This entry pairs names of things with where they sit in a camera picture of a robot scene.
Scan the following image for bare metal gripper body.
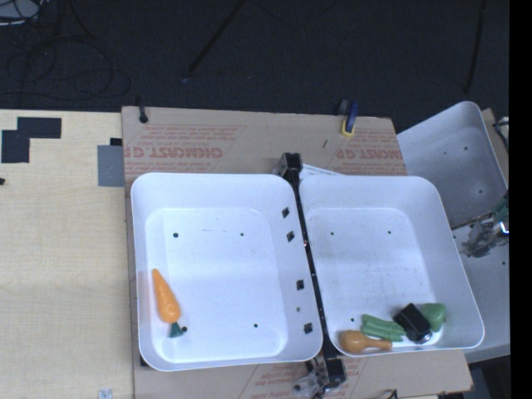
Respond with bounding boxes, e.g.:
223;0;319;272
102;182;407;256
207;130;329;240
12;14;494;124
468;217;510;254

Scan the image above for green pepper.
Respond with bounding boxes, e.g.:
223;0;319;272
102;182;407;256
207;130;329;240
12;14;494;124
419;303;449;333

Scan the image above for black box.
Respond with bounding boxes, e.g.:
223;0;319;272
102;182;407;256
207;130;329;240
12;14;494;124
392;303;433;345

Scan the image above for white plastic tray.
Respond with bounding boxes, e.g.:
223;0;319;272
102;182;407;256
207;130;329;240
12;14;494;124
130;171;324;372
298;175;486;357

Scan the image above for green bean pods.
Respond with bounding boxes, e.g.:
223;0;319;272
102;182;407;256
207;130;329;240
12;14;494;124
359;313;406;343

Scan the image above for yellow toy drumstick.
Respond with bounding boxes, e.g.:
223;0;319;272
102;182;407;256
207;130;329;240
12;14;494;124
338;329;393;356

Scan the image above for thin black rod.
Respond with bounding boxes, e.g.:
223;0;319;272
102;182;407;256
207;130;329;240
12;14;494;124
289;169;336;362

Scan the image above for brown cardboard board red print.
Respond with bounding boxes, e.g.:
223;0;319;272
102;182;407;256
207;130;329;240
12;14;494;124
121;106;475;399

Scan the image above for orange carrot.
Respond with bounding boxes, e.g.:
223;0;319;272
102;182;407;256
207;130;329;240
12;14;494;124
150;268;185;339

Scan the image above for black block with thin wires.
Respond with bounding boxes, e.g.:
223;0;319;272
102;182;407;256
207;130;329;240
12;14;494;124
323;357;347;388
278;151;303;179

